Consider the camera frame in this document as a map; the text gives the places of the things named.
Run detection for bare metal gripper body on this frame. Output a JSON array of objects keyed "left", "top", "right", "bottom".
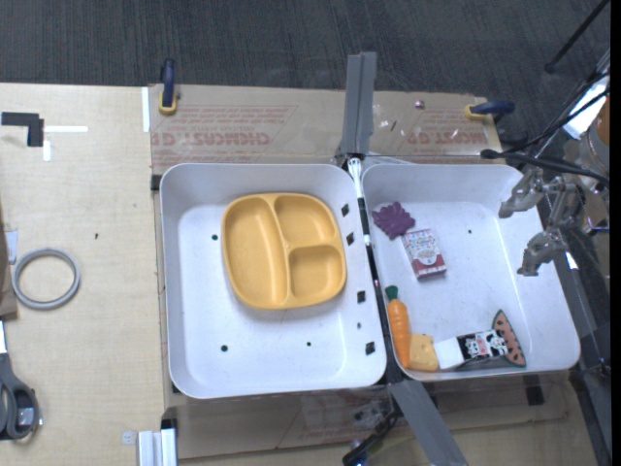
[{"left": 539, "top": 172, "right": 608, "bottom": 236}]

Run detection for white plastic tray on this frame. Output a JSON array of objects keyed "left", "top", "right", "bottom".
[
  {"left": 158, "top": 162, "right": 389, "bottom": 401},
  {"left": 360, "top": 162, "right": 582, "bottom": 383}
]

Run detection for red watermelon slice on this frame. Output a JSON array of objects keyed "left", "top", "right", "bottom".
[{"left": 455, "top": 308, "right": 528, "bottom": 373}]

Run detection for red and white packet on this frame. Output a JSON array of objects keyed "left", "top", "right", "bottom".
[{"left": 400, "top": 227, "right": 448, "bottom": 282}]

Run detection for white cow print carton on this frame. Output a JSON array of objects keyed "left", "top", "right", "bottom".
[{"left": 433, "top": 328, "right": 511, "bottom": 372}]

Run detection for purple grapes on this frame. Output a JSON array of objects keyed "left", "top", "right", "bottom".
[{"left": 371, "top": 200, "right": 417, "bottom": 242}]

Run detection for yellow cheese wedge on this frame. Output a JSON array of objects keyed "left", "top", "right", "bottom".
[{"left": 404, "top": 332, "right": 441, "bottom": 373}]

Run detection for orange carrot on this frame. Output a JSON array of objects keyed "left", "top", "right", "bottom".
[{"left": 384, "top": 284, "right": 413, "bottom": 370}]

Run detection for yellow divided plate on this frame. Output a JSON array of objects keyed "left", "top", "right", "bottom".
[{"left": 220, "top": 191, "right": 349, "bottom": 311}]

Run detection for brown cardboard board red print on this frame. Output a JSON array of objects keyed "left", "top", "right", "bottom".
[{"left": 147, "top": 83, "right": 572, "bottom": 461}]

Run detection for grey tape roll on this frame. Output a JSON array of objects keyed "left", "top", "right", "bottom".
[{"left": 12, "top": 247, "right": 82, "bottom": 311}]

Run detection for grey handled scissors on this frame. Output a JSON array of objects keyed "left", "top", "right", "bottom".
[{"left": 0, "top": 318, "right": 44, "bottom": 441}]

